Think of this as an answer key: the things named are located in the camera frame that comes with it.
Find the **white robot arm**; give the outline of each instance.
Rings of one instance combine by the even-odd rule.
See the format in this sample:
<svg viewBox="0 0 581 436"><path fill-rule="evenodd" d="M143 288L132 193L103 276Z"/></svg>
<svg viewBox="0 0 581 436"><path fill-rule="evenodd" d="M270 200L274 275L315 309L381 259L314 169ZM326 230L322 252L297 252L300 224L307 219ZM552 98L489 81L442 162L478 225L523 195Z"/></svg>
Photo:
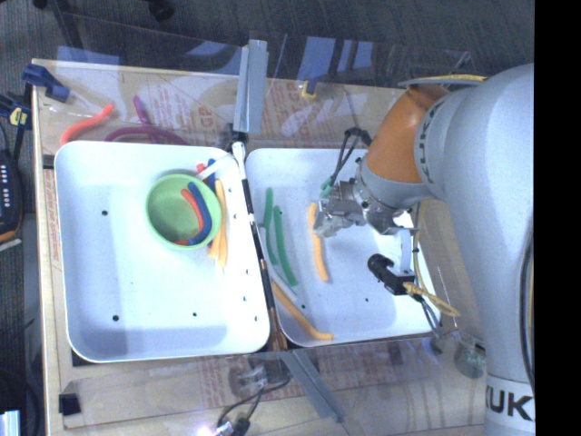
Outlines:
<svg viewBox="0 0 581 436"><path fill-rule="evenodd" d="M349 183L320 205L314 231L379 233L422 199L447 203L487 350L486 435L536 433L532 305L534 66L449 92L408 89Z"/></svg>

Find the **green strip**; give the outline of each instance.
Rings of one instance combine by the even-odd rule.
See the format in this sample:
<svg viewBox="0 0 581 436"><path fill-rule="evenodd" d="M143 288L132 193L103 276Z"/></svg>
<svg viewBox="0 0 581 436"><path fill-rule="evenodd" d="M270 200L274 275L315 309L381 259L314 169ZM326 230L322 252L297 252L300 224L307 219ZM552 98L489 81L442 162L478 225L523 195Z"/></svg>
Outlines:
<svg viewBox="0 0 581 436"><path fill-rule="evenodd" d="M269 187L266 190L266 203L264 204L264 218L262 218L262 225L266 230L266 250L269 253L269 258L271 259L271 263L273 265L278 264L276 257L274 256L274 251L271 247L271 221L272 221L272 202L274 196L273 191Z"/></svg>
<svg viewBox="0 0 581 436"><path fill-rule="evenodd" d="M274 231L276 232L276 246L279 250L279 257L281 258L281 265L284 274L286 274L287 282L290 286L296 286L298 284L297 279L294 277L291 265L287 259L287 254L284 251L284 237L282 234L282 219L281 219L281 208L277 205L272 209L272 219L274 220Z"/></svg>

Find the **blue clamp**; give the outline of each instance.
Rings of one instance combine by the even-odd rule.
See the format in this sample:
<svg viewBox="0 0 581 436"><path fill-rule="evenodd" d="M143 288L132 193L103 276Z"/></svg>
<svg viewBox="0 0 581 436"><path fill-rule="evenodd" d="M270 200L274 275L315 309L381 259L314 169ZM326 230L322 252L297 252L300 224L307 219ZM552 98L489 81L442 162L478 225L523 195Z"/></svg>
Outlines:
<svg viewBox="0 0 581 436"><path fill-rule="evenodd" d="M30 131L32 126L32 112L30 106L24 102L4 97L0 94L0 116L8 119L15 127Z"/></svg>
<svg viewBox="0 0 581 436"><path fill-rule="evenodd" d="M46 96L58 102L66 102L70 89L64 87L56 78L48 72L44 66L29 63L22 72L22 79L29 84L46 88Z"/></svg>

